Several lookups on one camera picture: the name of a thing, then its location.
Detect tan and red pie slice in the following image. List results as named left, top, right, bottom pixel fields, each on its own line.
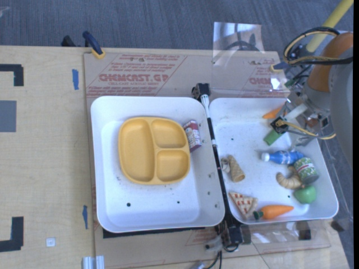
left=228, top=192, right=259, bottom=221

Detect green and red can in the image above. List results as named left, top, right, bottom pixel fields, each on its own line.
left=293, top=156, right=320, bottom=185

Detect tan ice cream cone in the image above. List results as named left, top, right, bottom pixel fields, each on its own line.
left=220, top=154, right=246, bottom=183

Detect orange carrot green top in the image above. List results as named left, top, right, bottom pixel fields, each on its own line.
left=252, top=204, right=295, bottom=221

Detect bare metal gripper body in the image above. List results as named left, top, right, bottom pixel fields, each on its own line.
left=296, top=98, right=332, bottom=136

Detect white plastic tray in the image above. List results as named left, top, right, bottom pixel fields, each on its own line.
left=208, top=97, right=339, bottom=225
left=90, top=95, right=226, bottom=234

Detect yellow divided plate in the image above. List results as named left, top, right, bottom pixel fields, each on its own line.
left=117, top=117, right=192, bottom=186

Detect thin black and white rod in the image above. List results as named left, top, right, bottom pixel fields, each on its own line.
left=200, top=93, right=234, bottom=227

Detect green apple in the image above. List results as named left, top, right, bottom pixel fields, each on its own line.
left=293, top=184, right=317, bottom=205

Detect red and white carton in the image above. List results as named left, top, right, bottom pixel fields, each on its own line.
left=182, top=119, right=203, bottom=154

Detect blue bottle white cap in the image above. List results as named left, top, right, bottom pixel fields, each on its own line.
left=260, top=149, right=305, bottom=166

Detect tan croissant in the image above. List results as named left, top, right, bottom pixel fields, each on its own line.
left=275, top=165, right=303, bottom=191

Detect black block with thin wires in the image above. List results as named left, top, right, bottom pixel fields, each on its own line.
left=191, top=82, right=211, bottom=99
left=223, top=225, right=244, bottom=248

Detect brown cardboard board red print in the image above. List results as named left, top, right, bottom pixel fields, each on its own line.
left=83, top=51, right=332, bottom=266

